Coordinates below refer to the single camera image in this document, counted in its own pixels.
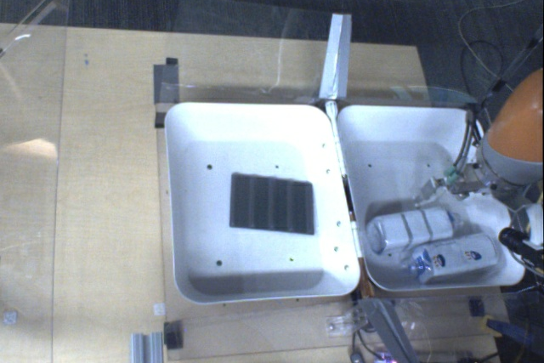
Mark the white plastic tray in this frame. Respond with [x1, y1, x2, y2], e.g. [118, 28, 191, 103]
[163, 101, 362, 305]
[335, 104, 526, 292]

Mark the thin black and white rod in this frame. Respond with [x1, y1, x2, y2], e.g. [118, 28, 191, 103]
[325, 99, 363, 269]

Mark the clear plastic bottle blue print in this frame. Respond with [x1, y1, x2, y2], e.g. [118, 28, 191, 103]
[406, 233, 499, 286]

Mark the black cylinder on white bracket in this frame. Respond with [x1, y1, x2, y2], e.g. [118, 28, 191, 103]
[498, 203, 544, 269]

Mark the black ribbed rectangular block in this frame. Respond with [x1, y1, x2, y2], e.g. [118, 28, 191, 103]
[229, 172, 316, 236]

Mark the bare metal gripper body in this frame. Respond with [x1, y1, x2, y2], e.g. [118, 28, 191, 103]
[444, 163, 513, 201]

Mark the clear plastic bottle white label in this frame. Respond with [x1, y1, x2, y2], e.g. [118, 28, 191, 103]
[365, 207, 464, 256]

